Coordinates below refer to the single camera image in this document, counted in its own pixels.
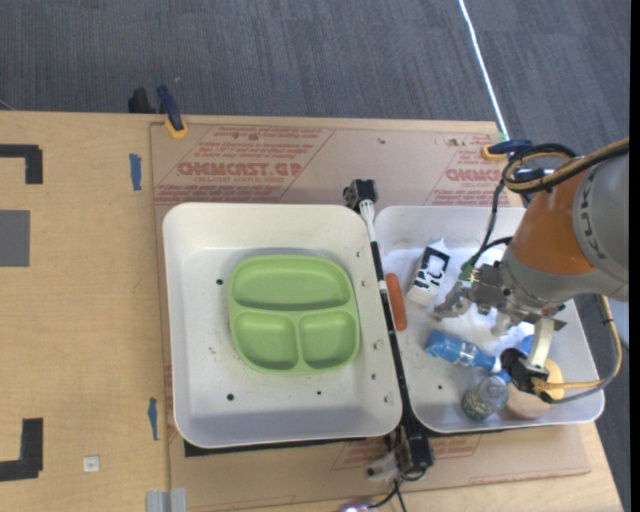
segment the black cable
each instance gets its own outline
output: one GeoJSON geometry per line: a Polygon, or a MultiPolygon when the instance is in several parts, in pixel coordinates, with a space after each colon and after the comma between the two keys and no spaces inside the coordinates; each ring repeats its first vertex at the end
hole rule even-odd
{"type": "Polygon", "coordinates": [[[541,190],[550,191],[551,188],[576,176],[586,169],[617,156],[622,156],[628,152],[628,138],[609,144],[608,146],[586,155],[581,159],[576,159],[577,155],[575,152],[561,144],[542,144],[524,149],[512,155],[509,159],[509,163],[502,171],[502,179],[505,181],[509,190],[517,194],[539,192],[541,190]],[[515,179],[516,173],[520,170],[521,165],[525,161],[533,160],[535,158],[543,158],[545,156],[565,158],[570,161],[565,165],[558,167],[556,172],[549,176],[532,178],[526,181],[515,179]]]}
{"type": "Polygon", "coordinates": [[[396,492],[398,495],[398,501],[400,502],[400,506],[402,507],[402,512],[407,512],[407,507],[404,506],[404,500],[402,499],[402,494],[400,494],[400,489],[396,492]]]}
{"type": "Polygon", "coordinates": [[[398,426],[398,428],[396,428],[396,444],[395,444],[395,447],[397,448],[398,446],[400,446],[401,443],[402,443],[402,427],[398,426]]]}
{"type": "Polygon", "coordinates": [[[524,203],[525,208],[527,206],[529,206],[531,204],[531,200],[533,199],[533,195],[529,195],[529,194],[521,194],[522,195],[522,202],[524,203]]]}
{"type": "Polygon", "coordinates": [[[488,251],[489,249],[491,249],[492,247],[495,247],[496,245],[502,245],[502,244],[509,245],[511,243],[512,239],[513,239],[512,236],[505,236],[503,238],[497,238],[493,242],[488,243],[487,245],[485,245],[484,250],[480,254],[488,251]]]}
{"type": "Polygon", "coordinates": [[[389,434],[384,436],[384,444],[387,445],[387,451],[391,451],[393,447],[391,446],[391,436],[389,434]]]}
{"type": "Polygon", "coordinates": [[[546,392],[543,392],[540,395],[540,398],[544,401],[547,402],[549,404],[562,404],[562,403],[566,403],[566,402],[572,402],[574,400],[578,400],[579,398],[584,398],[585,396],[589,396],[592,395],[594,393],[597,393],[598,391],[603,390],[604,388],[606,388],[609,383],[616,377],[616,375],[618,374],[618,372],[620,371],[620,364],[622,362],[622,347],[620,344],[620,338],[618,336],[618,331],[615,327],[615,321],[611,316],[611,309],[609,308],[608,305],[608,300],[605,296],[599,296],[600,301],[602,302],[603,306],[605,307],[605,318],[602,321],[603,324],[606,324],[609,329],[611,330],[611,336],[610,336],[610,340],[611,340],[611,344],[612,347],[614,349],[614,352],[616,354],[616,362],[614,367],[612,368],[612,370],[609,372],[609,375],[607,375],[605,378],[600,380],[600,383],[587,390],[587,391],[583,391],[581,393],[578,393],[576,395],[571,395],[568,397],[563,397],[563,398],[553,398],[551,395],[549,395],[546,392]]]}
{"type": "Polygon", "coordinates": [[[412,473],[412,471],[407,471],[406,473],[403,473],[402,475],[400,475],[400,478],[402,478],[406,482],[417,482],[426,474],[426,472],[427,472],[427,469],[425,468],[419,471],[416,476],[409,476],[412,473]]]}
{"type": "Polygon", "coordinates": [[[369,505],[368,508],[380,508],[383,505],[386,505],[387,503],[389,503],[389,501],[391,501],[391,498],[393,498],[396,494],[398,494],[398,490],[400,489],[400,482],[401,480],[399,478],[394,480],[393,490],[389,493],[389,495],[386,498],[384,498],[382,501],[379,501],[378,503],[375,503],[373,505],[369,505]]]}
{"type": "Polygon", "coordinates": [[[482,256],[482,253],[487,250],[487,245],[489,243],[489,239],[491,238],[491,233],[493,233],[493,228],[496,225],[496,218],[498,215],[498,202],[500,200],[500,194],[504,189],[504,186],[504,180],[500,180],[495,190],[493,191],[493,199],[491,201],[491,217],[489,218],[489,225],[487,226],[487,232],[484,235],[484,240],[480,244],[480,248],[476,251],[476,253],[463,263],[461,275],[464,273],[470,275],[472,268],[475,266],[478,259],[480,259],[480,256],[482,256]]]}

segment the blue bottle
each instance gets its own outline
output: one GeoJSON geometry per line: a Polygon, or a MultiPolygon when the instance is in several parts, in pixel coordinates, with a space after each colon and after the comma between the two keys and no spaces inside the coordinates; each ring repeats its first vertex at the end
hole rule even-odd
{"type": "Polygon", "coordinates": [[[490,372],[500,370],[500,359],[483,352],[478,345],[434,330],[427,336],[427,354],[459,366],[477,366],[490,372]]]}

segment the green divided plate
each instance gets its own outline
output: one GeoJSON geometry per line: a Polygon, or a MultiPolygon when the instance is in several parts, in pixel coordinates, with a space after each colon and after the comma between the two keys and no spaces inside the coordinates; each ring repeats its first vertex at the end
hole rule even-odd
{"type": "Polygon", "coordinates": [[[321,373],[358,353],[353,286],[331,260],[293,254],[247,258],[231,274],[228,298],[236,351],[255,370],[321,373]]]}

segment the black tape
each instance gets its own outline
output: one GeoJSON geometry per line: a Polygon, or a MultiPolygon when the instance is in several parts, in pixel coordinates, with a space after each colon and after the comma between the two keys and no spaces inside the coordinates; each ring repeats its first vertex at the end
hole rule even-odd
{"type": "Polygon", "coordinates": [[[31,212],[0,210],[0,267],[28,267],[31,212]]]}
{"type": "Polygon", "coordinates": [[[0,482],[38,478],[43,459],[42,418],[22,420],[18,460],[0,462],[0,482]]]}
{"type": "Polygon", "coordinates": [[[204,455],[217,455],[223,453],[237,453],[237,452],[253,452],[258,450],[281,450],[283,448],[304,448],[307,446],[318,446],[324,444],[335,444],[344,442],[359,442],[366,441],[362,437],[349,437],[345,439],[317,439],[309,441],[284,441],[281,443],[263,443],[252,444],[242,446],[229,446],[226,448],[200,448],[188,441],[184,441],[184,456],[185,457],[202,457],[204,455]]]}
{"type": "Polygon", "coordinates": [[[373,253],[373,266],[376,269],[376,278],[378,282],[384,281],[384,270],[382,269],[382,258],[380,258],[378,242],[371,242],[371,252],[373,253]]]}
{"type": "Polygon", "coordinates": [[[33,144],[0,144],[0,158],[24,158],[26,185],[42,185],[42,150],[33,144]]]}

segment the floor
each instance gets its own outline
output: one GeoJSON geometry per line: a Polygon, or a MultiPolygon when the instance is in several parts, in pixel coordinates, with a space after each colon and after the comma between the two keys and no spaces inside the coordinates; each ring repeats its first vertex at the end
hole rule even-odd
{"type": "MultiPolygon", "coordinates": [[[[493,120],[588,153],[629,135],[631,0],[0,0],[0,109],[493,120]]],[[[601,371],[607,332],[577,300],[601,371]]],[[[631,510],[627,348],[597,421],[631,510]]]]}

